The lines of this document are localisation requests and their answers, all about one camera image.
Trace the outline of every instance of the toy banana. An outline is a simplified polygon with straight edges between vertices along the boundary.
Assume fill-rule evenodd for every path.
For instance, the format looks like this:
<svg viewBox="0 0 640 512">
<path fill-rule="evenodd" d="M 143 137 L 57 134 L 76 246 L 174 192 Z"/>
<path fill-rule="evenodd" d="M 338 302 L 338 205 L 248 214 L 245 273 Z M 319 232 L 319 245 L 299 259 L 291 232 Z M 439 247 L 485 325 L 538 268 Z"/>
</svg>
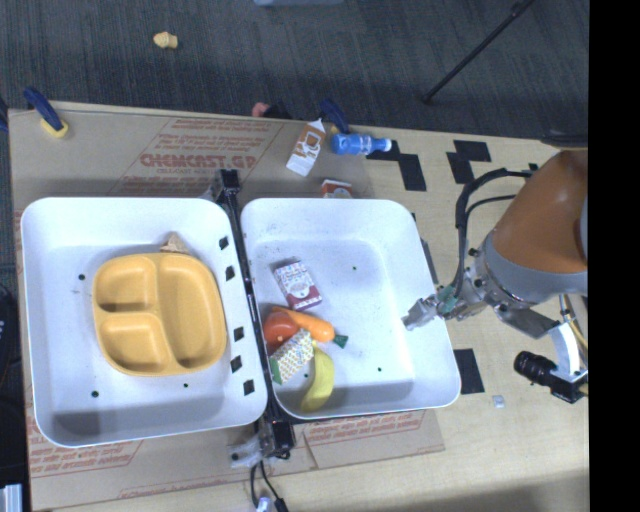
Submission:
<svg viewBox="0 0 640 512">
<path fill-rule="evenodd" d="M 303 412 L 317 411 L 331 396 L 335 369 L 333 359 L 313 344 L 315 375 L 311 387 L 305 393 L 300 408 Z"/>
</svg>

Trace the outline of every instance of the yellow plate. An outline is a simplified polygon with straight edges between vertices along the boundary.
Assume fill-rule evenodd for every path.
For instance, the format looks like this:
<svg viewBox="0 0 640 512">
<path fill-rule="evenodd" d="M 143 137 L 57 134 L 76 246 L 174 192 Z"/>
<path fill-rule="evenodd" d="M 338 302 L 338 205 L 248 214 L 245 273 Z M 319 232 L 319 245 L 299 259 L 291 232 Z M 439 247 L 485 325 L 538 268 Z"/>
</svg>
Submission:
<svg viewBox="0 0 640 512">
<path fill-rule="evenodd" d="M 93 281 L 93 312 L 102 353 L 129 375 L 202 370 L 220 359 L 227 343 L 216 280 L 185 254 L 107 261 Z"/>
</svg>

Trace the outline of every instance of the clear blue plastic bottle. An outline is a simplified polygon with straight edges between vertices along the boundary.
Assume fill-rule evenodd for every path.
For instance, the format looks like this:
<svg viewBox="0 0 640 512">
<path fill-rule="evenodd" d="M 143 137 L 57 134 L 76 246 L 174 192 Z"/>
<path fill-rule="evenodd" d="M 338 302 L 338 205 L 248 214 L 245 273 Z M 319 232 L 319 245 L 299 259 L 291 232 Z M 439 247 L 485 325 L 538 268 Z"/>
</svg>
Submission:
<svg viewBox="0 0 640 512">
<path fill-rule="evenodd" d="M 337 155 L 369 155 L 373 151 L 389 151 L 391 139 L 376 139 L 359 133 L 337 133 L 331 138 L 331 149 Z"/>
</svg>

